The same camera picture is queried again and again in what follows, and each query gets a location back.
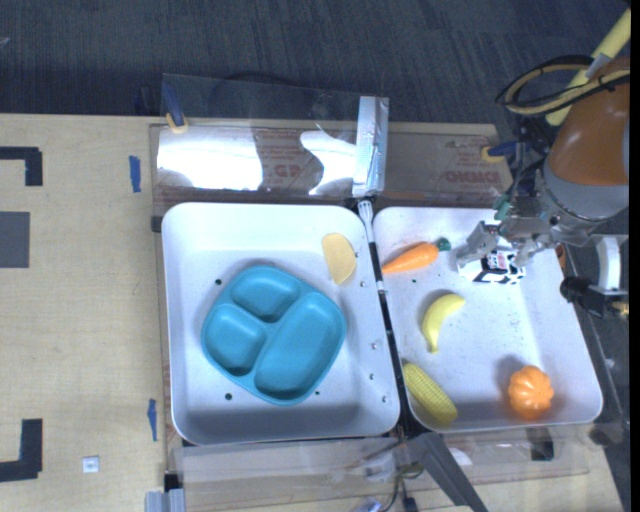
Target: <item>pumpkin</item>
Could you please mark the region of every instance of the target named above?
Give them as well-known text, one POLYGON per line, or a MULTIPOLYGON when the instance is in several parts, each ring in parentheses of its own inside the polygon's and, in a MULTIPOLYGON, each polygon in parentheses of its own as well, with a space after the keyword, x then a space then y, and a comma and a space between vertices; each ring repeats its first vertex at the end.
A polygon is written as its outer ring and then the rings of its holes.
POLYGON ((527 365, 511 375, 511 407, 527 420, 535 420, 551 408, 551 379, 537 366, 527 365))

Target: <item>wooden surface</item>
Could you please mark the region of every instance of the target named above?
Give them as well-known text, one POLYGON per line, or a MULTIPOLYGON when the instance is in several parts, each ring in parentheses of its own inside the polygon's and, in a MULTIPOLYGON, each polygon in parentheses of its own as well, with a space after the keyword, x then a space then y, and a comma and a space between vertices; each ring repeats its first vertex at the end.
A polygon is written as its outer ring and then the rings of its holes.
MULTIPOLYGON (((30 268, 0 269, 0 461, 17 458, 22 419, 44 422, 43 471, 36 480, 0 483, 0 510, 143 510, 145 493, 162 487, 167 457, 149 229, 155 122, 0 116, 0 145, 37 146, 44 154, 43 187, 25 187, 20 163, 0 161, 0 210, 31 212, 30 268), (141 160, 137 194, 130 155, 141 160), (147 419, 151 398, 158 442, 147 419), (82 459, 93 455, 100 471, 85 474, 82 459)), ((602 450, 584 450, 586 473, 476 489, 490 510, 621 510, 602 450)), ((450 505, 440 490, 416 497, 421 510, 450 505)), ((263 510, 351 510, 357 502, 263 510)))

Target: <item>gray square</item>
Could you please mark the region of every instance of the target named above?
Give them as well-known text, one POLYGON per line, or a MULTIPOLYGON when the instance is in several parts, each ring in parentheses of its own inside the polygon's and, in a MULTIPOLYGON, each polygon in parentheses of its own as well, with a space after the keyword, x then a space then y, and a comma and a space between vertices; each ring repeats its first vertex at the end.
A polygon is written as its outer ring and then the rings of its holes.
POLYGON ((0 268, 29 268, 29 212, 0 212, 0 268))

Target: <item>yellow tube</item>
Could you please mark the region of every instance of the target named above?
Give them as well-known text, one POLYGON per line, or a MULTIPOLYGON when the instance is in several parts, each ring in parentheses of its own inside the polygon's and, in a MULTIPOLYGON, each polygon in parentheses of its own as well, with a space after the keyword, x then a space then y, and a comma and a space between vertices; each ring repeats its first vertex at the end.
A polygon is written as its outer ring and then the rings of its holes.
MULTIPOLYGON (((603 53, 607 57, 613 59, 620 50, 624 47, 631 38, 631 9, 627 9, 622 13, 620 19, 616 22, 613 28, 605 36, 598 47, 593 51, 591 56, 595 59, 598 55, 603 53)), ((583 85, 587 83, 587 77, 584 76, 585 71, 580 71, 573 77, 573 80, 569 83, 568 87, 575 87, 576 85, 583 85)), ((569 109, 571 107, 551 112, 547 114, 546 120, 550 125, 559 126, 563 123, 569 109)))

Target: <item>white tray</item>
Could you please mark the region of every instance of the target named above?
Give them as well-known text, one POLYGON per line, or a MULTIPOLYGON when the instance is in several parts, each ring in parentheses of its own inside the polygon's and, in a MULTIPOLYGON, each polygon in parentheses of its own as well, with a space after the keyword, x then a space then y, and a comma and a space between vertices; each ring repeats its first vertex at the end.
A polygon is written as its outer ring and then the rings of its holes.
POLYGON ((184 203, 165 215, 162 240, 172 415, 183 438, 219 444, 364 437, 394 427, 398 391, 364 226, 356 215, 337 206, 184 203), (331 280, 321 245, 335 232, 359 256, 355 274, 340 286, 331 280), (202 351, 200 330, 209 308, 226 283, 258 264, 275 265, 317 288, 347 320, 331 370, 317 392, 296 405, 254 396, 202 351))
POLYGON ((454 251, 479 221, 495 222, 493 213, 395 207, 374 219, 381 264, 421 241, 445 237, 453 246, 424 269, 384 277, 400 358, 422 367, 459 415, 443 428, 409 396, 412 412, 441 432, 589 423, 600 414, 602 393, 573 306, 560 295, 563 275, 555 253, 537 254, 516 285, 473 283, 456 270, 454 251), (444 292, 458 293, 467 303, 445 323, 440 350, 432 354, 420 323, 427 305, 444 292), (524 364, 548 373, 556 392, 552 409, 535 422, 513 413, 506 395, 511 374, 524 364))

